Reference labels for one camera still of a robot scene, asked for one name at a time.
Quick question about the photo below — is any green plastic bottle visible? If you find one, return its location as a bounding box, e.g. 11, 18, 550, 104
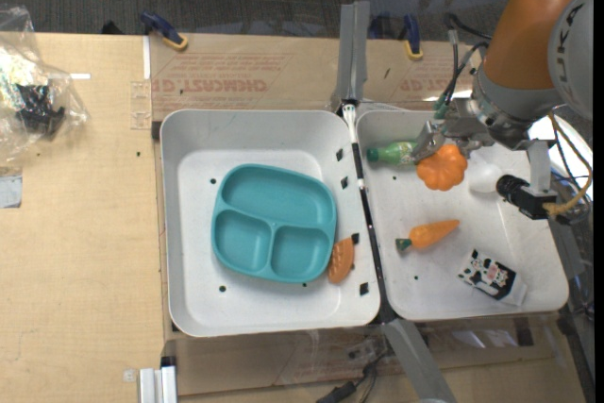
365, 140, 422, 169

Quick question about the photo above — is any brown cardboard board red print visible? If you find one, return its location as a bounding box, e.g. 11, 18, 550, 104
148, 32, 570, 396

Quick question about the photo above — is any teal divided plate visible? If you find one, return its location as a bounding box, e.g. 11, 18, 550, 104
210, 162, 339, 285

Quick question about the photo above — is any orange toy pumpkin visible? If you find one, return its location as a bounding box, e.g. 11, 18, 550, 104
415, 143, 469, 193

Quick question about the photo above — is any cow print milk carton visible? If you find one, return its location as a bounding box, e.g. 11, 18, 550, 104
455, 247, 529, 308

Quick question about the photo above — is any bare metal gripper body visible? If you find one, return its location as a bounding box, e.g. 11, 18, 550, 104
441, 97, 530, 151

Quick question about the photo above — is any black cylinder on white bracket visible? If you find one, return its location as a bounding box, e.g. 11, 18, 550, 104
495, 139, 559, 221

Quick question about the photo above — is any orange toy bread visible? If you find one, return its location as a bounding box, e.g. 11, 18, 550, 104
327, 236, 356, 285

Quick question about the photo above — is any white toy egg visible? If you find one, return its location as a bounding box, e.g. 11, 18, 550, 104
467, 159, 503, 195

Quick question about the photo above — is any white plastic tray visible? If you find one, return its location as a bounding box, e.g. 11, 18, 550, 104
159, 109, 382, 339
354, 109, 571, 324

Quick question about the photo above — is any clear plastic bag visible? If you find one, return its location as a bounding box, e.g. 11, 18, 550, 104
0, 3, 92, 167

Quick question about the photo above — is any orange toy carrot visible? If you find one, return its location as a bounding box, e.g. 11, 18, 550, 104
394, 219, 461, 255

